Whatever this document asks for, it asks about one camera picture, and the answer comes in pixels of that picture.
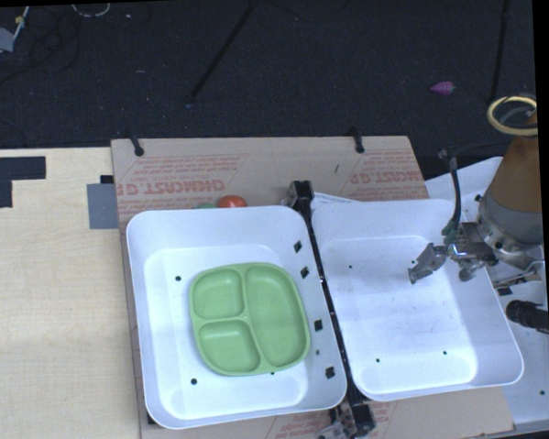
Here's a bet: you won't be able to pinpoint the green divided plate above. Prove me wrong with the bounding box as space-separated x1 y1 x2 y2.
186 258 313 380

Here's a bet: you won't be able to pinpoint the brown cardboard board red print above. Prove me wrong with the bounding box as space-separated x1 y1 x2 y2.
110 119 517 439

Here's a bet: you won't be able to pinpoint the thin black and white rod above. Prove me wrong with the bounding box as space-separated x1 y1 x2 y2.
299 195 360 413

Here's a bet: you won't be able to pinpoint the white paper sheet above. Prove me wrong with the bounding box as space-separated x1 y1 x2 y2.
311 190 358 209

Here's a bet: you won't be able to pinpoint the white plastic tray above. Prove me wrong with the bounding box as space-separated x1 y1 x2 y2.
310 192 527 406
125 200 350 434

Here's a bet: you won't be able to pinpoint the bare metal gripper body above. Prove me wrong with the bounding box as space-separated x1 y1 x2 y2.
445 217 545 283

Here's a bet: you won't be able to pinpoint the black block with thin wires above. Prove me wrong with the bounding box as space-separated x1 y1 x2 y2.
346 400 377 439

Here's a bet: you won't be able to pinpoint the pink toy grapes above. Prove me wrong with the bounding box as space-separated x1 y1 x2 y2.
429 80 457 98

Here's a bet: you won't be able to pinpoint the red toy tomato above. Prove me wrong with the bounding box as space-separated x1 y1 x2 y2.
215 193 248 211

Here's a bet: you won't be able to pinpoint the black cylinder on white bracket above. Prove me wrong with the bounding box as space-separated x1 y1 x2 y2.
491 258 549 339

